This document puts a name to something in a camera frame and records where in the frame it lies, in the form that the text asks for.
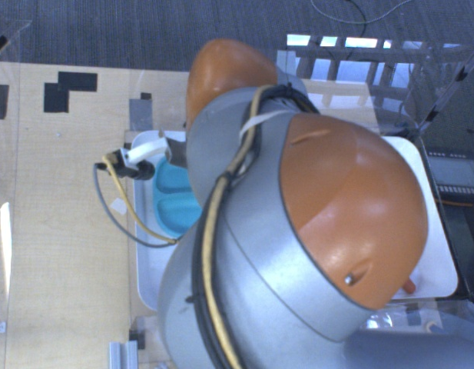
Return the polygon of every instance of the metal bracket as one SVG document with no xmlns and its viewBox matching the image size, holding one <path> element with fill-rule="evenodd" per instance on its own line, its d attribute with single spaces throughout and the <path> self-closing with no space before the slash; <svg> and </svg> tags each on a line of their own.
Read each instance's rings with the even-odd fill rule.
<svg viewBox="0 0 474 369">
<path fill-rule="evenodd" d="M 138 369 L 138 342 L 111 342 L 108 345 L 109 369 Z"/>
</svg>

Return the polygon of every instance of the gray carpet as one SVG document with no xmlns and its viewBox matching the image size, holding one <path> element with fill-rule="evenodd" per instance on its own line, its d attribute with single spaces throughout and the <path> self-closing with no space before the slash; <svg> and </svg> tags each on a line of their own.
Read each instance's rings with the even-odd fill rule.
<svg viewBox="0 0 474 369">
<path fill-rule="evenodd" d="M 333 15 L 360 20 L 345 2 L 317 1 Z M 402 0 L 354 1 L 372 18 Z M 0 28 L 9 19 L 32 20 L 22 39 L 24 62 L 164 70 L 188 70 L 212 38 L 236 38 L 275 59 L 288 32 L 362 30 L 318 15 L 309 0 L 0 0 Z M 474 44 L 474 0 L 416 0 L 368 25 L 365 36 Z M 426 142 L 474 153 L 474 73 Z"/>
</svg>

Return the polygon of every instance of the white container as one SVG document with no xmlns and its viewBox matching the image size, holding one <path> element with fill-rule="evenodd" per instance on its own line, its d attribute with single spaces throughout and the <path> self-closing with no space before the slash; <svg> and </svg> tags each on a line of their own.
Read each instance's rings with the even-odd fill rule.
<svg viewBox="0 0 474 369">
<path fill-rule="evenodd" d="M 165 134 L 167 137 L 178 141 L 185 140 L 183 131 L 166 131 Z M 132 147 L 156 139 L 158 139 L 158 131 L 145 131 L 133 140 Z M 457 288 L 458 277 L 423 161 L 417 148 L 406 139 L 398 137 L 384 137 L 384 139 L 403 156 L 417 177 L 425 198 L 429 226 L 425 250 L 411 274 L 411 280 L 416 285 L 416 291 L 413 294 L 407 294 L 401 289 L 394 295 L 393 300 L 447 297 Z M 162 157 L 163 155 L 155 155 L 149 158 L 148 161 L 156 165 Z M 166 234 L 156 221 L 153 209 L 152 180 L 134 181 L 134 209 L 149 228 L 161 234 Z M 138 226 L 136 226 L 136 235 L 140 239 L 151 243 L 163 243 L 149 237 Z M 138 291 L 141 300 L 150 309 L 157 309 L 161 277 L 173 251 L 174 246 L 151 249 L 137 244 Z"/>
</svg>

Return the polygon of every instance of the wooden table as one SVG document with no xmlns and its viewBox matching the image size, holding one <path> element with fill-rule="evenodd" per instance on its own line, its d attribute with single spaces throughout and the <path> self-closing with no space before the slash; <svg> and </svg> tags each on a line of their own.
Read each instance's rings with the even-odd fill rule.
<svg viewBox="0 0 474 369">
<path fill-rule="evenodd" d="M 60 71 L 96 73 L 97 91 L 70 91 L 69 113 L 44 113 L 45 83 L 57 83 Z M 0 207 L 9 202 L 12 211 L 9 295 L 0 242 L 0 321 L 7 325 L 0 367 L 107 367 L 108 343 L 126 342 L 133 321 L 152 322 L 154 313 L 137 294 L 135 246 L 98 203 L 92 165 L 123 146 L 129 100 L 142 92 L 152 95 L 155 129 L 182 130 L 187 73 L 0 63 L 0 84 L 10 86 L 0 120 Z M 317 86 L 307 82 L 309 91 Z M 373 109 L 361 108 L 324 112 L 353 111 L 353 120 L 373 127 Z M 117 197 L 105 174 L 101 185 L 108 201 Z M 132 229 L 126 216 L 120 220 Z M 159 348 L 140 352 L 140 367 L 168 359 L 157 338 Z"/>
</svg>

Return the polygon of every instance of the tan cable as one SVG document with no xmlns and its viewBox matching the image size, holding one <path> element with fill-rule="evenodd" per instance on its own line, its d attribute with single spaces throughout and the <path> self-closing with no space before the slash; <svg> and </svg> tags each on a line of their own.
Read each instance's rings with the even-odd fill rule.
<svg viewBox="0 0 474 369">
<path fill-rule="evenodd" d="M 260 98 L 264 91 L 273 86 L 262 86 L 257 89 L 250 104 L 249 118 L 257 115 L 259 111 Z M 241 163 L 244 161 L 245 156 L 251 149 L 254 143 L 255 133 L 257 127 L 253 126 L 249 128 L 244 142 L 240 146 L 235 155 L 234 159 L 228 165 L 225 172 L 228 174 L 221 175 L 214 187 L 213 193 L 210 197 L 210 204 L 207 210 L 206 222 L 204 224 L 203 241 L 201 248 L 201 263 L 202 263 L 202 274 L 203 274 L 203 287 L 204 293 L 207 300 L 207 308 L 209 310 L 211 322 L 213 323 L 214 331 L 216 332 L 217 339 L 220 343 L 221 349 L 224 352 L 228 363 L 233 369 L 242 369 L 240 359 L 237 352 L 234 350 L 230 335 L 225 327 L 223 317 L 221 316 L 220 310 L 217 306 L 216 297 L 213 289 L 213 245 L 216 233 L 216 225 L 218 219 L 218 211 L 223 200 L 224 192 L 227 189 L 230 181 L 228 176 L 232 176 L 236 173 Z"/>
<path fill-rule="evenodd" d="M 173 239 L 173 238 L 169 238 L 169 237 L 165 237 L 163 235 L 157 234 L 156 232 L 154 232 L 154 231 L 150 230 L 148 227 L 146 227 L 146 225 L 144 225 L 143 221 L 141 221 L 141 219 L 136 214 L 136 211 L 132 207 L 132 204 L 129 201 L 129 198 L 126 195 L 126 192 L 125 192 L 124 188 L 122 187 L 122 183 L 119 180 L 117 172 L 115 171 L 114 165 L 112 164 L 112 161 L 109 159 L 109 156 L 113 156 L 113 155 L 111 155 L 111 154 L 110 155 L 105 155 L 104 157 L 101 158 L 101 160 L 105 163 L 105 165 L 107 165 L 107 169 L 111 174 L 112 180 L 114 181 L 115 186 L 117 187 L 117 189 L 119 191 L 119 194 L 121 195 L 122 200 L 124 201 L 124 203 L 128 207 L 129 213 L 131 214 L 133 219 L 136 221 L 136 223 L 138 223 L 139 227 L 144 232 L 146 232 L 147 234 L 149 234 L 152 237 L 155 237 L 157 239 L 161 239 L 162 241 L 165 241 L 165 242 L 171 243 L 171 244 L 178 243 L 177 239 Z"/>
<path fill-rule="evenodd" d="M 441 200 L 439 201 L 438 199 L 435 199 L 435 202 L 442 203 L 444 205 L 452 205 L 452 206 L 461 206 L 464 208 L 472 208 L 474 207 L 474 204 L 470 202 L 457 202 L 457 201 L 449 201 L 449 200 Z"/>
</svg>

